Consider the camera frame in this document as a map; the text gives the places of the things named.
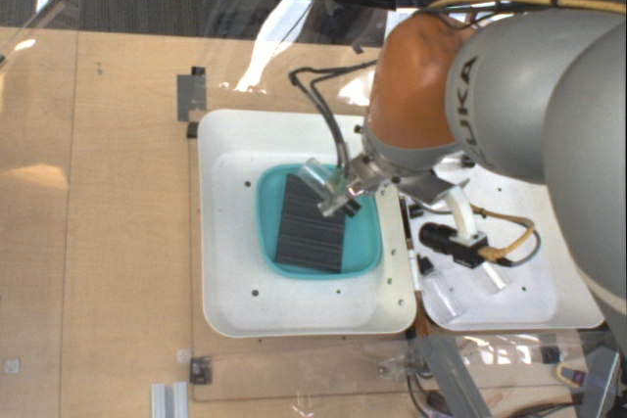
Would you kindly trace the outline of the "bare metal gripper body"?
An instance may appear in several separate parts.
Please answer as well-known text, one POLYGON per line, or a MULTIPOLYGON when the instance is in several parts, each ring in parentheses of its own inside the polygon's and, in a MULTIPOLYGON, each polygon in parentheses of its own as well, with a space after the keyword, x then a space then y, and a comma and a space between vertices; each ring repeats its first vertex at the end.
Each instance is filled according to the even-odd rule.
POLYGON ((395 166, 375 153, 361 153, 343 168, 346 179, 346 197, 356 199, 361 195, 374 194, 380 186, 391 182, 395 166))

